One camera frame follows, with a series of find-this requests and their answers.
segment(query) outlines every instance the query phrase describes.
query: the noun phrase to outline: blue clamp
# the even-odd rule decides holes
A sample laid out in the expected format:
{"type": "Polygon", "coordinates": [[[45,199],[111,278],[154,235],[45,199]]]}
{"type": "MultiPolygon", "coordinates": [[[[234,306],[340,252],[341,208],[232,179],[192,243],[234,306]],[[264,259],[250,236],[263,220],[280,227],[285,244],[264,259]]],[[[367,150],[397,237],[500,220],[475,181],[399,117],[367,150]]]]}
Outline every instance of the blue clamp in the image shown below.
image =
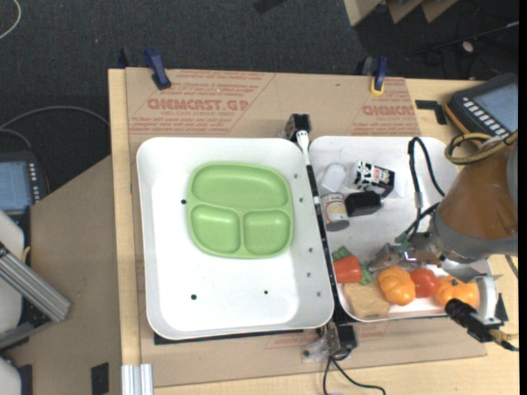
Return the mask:
{"type": "Polygon", "coordinates": [[[388,67],[388,60],[385,56],[380,56],[377,62],[375,77],[371,80],[371,94],[375,96],[383,95],[385,92],[385,78],[388,67]]]}
{"type": "Polygon", "coordinates": [[[147,49],[145,49],[144,55],[145,60],[147,62],[147,66],[154,70],[152,79],[156,83],[157,89],[163,90],[166,88],[170,88],[172,86],[172,82],[170,82],[170,79],[166,75],[159,51],[157,51],[153,47],[148,47],[147,49]]]}

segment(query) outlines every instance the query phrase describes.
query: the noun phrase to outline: small can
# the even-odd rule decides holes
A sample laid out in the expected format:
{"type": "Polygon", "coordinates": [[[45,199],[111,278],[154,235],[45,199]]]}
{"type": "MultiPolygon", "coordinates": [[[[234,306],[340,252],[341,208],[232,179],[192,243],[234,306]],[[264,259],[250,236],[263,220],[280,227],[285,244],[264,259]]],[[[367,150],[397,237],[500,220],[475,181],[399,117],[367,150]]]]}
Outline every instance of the small can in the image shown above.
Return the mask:
{"type": "Polygon", "coordinates": [[[320,198],[327,231],[340,231],[349,225],[344,195],[328,193],[320,198]]]}

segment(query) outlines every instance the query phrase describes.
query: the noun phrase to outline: green divided plate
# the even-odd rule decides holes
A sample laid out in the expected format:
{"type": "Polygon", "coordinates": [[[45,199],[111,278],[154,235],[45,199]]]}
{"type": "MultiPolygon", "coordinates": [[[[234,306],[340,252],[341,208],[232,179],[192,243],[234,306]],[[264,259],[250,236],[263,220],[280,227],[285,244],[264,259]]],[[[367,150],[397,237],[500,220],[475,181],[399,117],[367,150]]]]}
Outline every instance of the green divided plate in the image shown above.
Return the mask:
{"type": "Polygon", "coordinates": [[[228,258],[270,258],[293,235],[291,190],[276,170],[212,162],[190,176],[187,219],[194,243],[228,258]]]}

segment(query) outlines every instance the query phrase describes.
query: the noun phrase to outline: gray carpet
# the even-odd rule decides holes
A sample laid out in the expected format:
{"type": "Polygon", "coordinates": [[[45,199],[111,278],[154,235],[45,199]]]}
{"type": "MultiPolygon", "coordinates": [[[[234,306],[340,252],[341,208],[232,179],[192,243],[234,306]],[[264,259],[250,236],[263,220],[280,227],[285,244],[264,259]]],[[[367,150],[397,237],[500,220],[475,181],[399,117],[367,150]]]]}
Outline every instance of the gray carpet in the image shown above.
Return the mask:
{"type": "MultiPolygon", "coordinates": [[[[423,45],[456,40],[517,20],[519,0],[461,0],[432,23],[418,8],[395,25],[380,6],[351,27],[343,0],[286,0],[266,12],[258,0],[18,0],[18,27],[0,39],[0,125],[29,110],[75,105],[108,118],[107,71],[126,47],[130,63],[156,47],[167,67],[353,74],[366,56],[388,59],[391,76],[487,78],[518,71],[518,54],[478,41],[433,57],[423,45]]],[[[0,0],[0,34],[16,18],[0,0]]],[[[492,37],[518,49],[518,28],[492,37]]],[[[32,115],[12,125],[32,143],[52,189],[110,153],[107,127],[81,112],[32,115]]],[[[25,149],[0,134],[0,151],[25,149]]]]}

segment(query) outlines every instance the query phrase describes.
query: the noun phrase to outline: white tray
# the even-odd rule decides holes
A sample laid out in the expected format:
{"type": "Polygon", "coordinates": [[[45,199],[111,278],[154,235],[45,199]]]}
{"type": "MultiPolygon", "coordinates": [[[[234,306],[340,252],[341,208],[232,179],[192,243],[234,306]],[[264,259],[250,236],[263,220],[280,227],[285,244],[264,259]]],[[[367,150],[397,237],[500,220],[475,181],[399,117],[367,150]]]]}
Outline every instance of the white tray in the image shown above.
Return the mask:
{"type": "Polygon", "coordinates": [[[318,328],[333,296],[303,156],[279,138],[154,137],[138,150],[148,320],[172,340],[318,328]],[[291,245],[275,258],[221,258],[191,239],[181,203],[208,162],[265,165],[293,199],[291,245]]]}
{"type": "MultiPolygon", "coordinates": [[[[411,139],[412,137],[319,137],[311,143],[310,158],[318,184],[322,183],[325,171],[332,163],[344,165],[349,172],[354,163],[362,160],[395,172],[395,189],[383,200],[379,211],[366,216],[352,217],[349,227],[327,232],[331,253],[345,246],[362,262],[367,263],[375,259],[375,255],[386,243],[394,244],[394,239],[415,220],[414,189],[408,164],[408,143],[411,139]]],[[[446,193],[457,175],[457,168],[443,155],[445,145],[441,141],[431,137],[422,137],[422,141],[428,150],[436,181],[446,193]]],[[[422,190],[423,206],[426,209],[439,202],[442,196],[433,186],[425,157],[418,144],[415,146],[415,166],[422,190]]],[[[338,191],[347,196],[357,190],[349,188],[346,179],[338,191]]],[[[419,231],[425,231],[428,224],[429,217],[424,218],[419,231]]],[[[429,268],[438,277],[446,275],[441,268],[429,268]]],[[[338,284],[338,295],[346,313],[362,322],[445,314],[444,309],[433,298],[416,298],[406,306],[392,304],[388,315],[383,318],[359,318],[350,310],[342,284],[338,284]]]]}

